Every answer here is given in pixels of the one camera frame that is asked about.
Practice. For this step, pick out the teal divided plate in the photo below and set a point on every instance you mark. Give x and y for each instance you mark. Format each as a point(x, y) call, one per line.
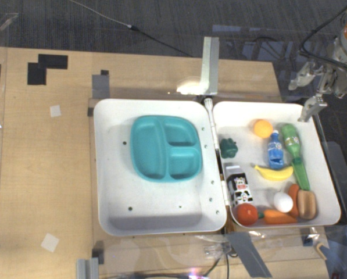
point(150, 147)

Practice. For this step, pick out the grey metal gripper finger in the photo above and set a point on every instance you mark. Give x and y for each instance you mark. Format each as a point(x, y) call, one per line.
point(304, 75)
point(311, 106)

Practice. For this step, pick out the green plastic bottle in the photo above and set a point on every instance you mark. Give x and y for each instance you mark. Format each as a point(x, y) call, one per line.
point(291, 141)

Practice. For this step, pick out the orange toy fruit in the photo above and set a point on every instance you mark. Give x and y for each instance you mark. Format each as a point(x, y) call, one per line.
point(263, 128)

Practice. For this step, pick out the blue plastic bottle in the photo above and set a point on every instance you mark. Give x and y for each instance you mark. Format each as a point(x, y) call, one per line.
point(275, 151)

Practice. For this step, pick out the tan bread bun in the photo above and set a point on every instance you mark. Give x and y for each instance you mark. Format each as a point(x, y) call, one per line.
point(306, 204)

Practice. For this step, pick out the green toy broccoli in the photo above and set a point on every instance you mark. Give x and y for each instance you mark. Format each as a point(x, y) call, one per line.
point(228, 147)

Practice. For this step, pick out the yellow banana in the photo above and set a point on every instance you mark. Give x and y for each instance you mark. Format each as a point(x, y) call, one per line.
point(275, 173)

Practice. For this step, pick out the red toy tomato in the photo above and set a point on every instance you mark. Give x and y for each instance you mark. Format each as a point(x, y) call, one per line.
point(247, 214)

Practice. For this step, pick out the white plastic tray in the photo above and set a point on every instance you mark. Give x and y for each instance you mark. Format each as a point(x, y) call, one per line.
point(315, 167)
point(118, 185)

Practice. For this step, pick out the orange carrot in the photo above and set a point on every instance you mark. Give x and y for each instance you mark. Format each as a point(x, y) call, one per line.
point(278, 217)

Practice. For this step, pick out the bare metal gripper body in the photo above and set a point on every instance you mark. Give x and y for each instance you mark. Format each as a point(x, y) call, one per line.
point(340, 68)

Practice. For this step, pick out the white egg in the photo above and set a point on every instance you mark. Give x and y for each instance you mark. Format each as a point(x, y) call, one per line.
point(283, 202)

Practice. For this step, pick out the white cow print carton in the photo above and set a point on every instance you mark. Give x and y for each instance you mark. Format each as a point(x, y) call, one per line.
point(240, 189)

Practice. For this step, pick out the orange-brown sausage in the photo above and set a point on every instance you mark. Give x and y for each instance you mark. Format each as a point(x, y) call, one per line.
point(293, 192)

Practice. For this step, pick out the pale wooden board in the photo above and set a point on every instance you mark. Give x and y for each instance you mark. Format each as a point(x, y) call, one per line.
point(45, 155)

